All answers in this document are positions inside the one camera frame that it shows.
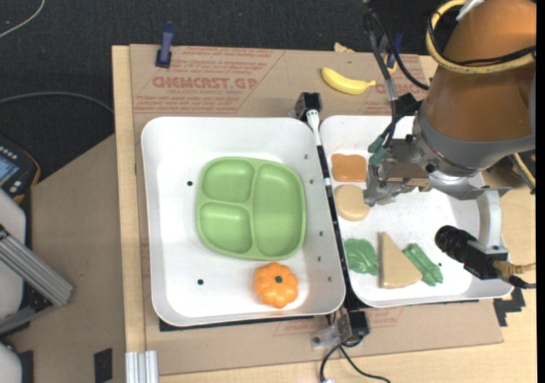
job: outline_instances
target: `orange pumpkin toy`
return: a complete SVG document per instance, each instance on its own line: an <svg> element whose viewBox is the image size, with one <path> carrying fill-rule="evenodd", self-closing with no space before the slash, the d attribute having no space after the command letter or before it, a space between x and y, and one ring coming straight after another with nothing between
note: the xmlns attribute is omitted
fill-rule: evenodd
<svg viewBox="0 0 545 383"><path fill-rule="evenodd" d="M254 274L254 291L259 300L282 309L297 298L297 277L286 265L271 262Z"/></svg>

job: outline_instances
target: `yellow banana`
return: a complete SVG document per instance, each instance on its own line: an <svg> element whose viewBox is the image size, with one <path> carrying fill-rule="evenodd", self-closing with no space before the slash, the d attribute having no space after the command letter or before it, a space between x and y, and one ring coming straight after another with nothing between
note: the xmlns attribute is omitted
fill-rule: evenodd
<svg viewBox="0 0 545 383"><path fill-rule="evenodd" d="M322 77L333 89L352 95L362 94L368 87L376 85L374 80L366 82L365 80L349 79L327 66L322 68Z"/></svg>

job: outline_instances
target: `green plate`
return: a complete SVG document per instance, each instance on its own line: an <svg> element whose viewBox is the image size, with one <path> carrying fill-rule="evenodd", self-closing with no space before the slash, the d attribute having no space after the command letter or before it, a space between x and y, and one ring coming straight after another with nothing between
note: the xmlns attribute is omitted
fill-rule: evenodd
<svg viewBox="0 0 545 383"><path fill-rule="evenodd" d="M290 167L248 157L220 157L204 167L197 226L211 249L246 259L287 259L302 246L305 224L303 184Z"/></svg>

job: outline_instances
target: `black floor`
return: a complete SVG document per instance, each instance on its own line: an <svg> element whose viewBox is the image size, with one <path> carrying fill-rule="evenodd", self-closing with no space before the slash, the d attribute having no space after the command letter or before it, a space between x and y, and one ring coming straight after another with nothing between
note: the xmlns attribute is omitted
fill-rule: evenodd
<svg viewBox="0 0 545 383"><path fill-rule="evenodd" d="M427 14L441 0L372 0L402 52L424 53ZM0 0L0 34L40 0ZM174 44L369 51L362 0L46 0L41 14L0 37L0 100L34 92L85 94L112 105L111 46L157 43L165 20ZM0 101L0 132L38 160L43 176L113 132L112 115L66 97Z"/></svg>

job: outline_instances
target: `wooden table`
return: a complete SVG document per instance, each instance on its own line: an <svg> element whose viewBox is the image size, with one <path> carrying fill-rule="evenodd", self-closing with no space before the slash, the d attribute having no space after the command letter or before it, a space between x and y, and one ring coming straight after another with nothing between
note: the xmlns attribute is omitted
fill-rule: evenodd
<svg viewBox="0 0 545 383"><path fill-rule="evenodd" d="M422 58L430 76L434 64ZM116 144L118 155L119 208L123 263L123 297L127 352L144 352L146 331L141 281L141 253L137 187L135 177L135 139L129 47L112 48L114 102L116 109ZM503 198L503 234L515 262L536 259L535 198L518 186ZM534 281L534 274L527 277ZM526 307L508 314L508 326L502 329L501 344L452 348L448 350L400 353L387 356L360 357L354 362L364 371L386 376L392 382L482 382L536 381L536 291L524 292ZM266 367L209 371L161 377L164 383L175 382L316 382L319 362L292 363ZM331 360L326 375L337 383L357 382L358 375L346 360Z"/></svg>

